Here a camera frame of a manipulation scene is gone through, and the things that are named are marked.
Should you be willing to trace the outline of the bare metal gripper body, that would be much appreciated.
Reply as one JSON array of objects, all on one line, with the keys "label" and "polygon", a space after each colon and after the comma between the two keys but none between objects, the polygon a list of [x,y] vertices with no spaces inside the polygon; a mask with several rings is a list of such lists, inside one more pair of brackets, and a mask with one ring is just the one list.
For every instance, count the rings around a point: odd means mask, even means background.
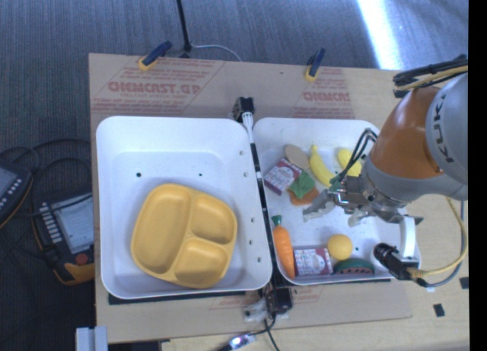
[{"label": "bare metal gripper body", "polygon": [[345,176],[341,180],[336,176],[331,180],[331,193],[335,204],[349,216],[355,210],[362,210],[390,224],[399,224],[404,219],[400,212],[404,202],[380,192],[367,175]]}]

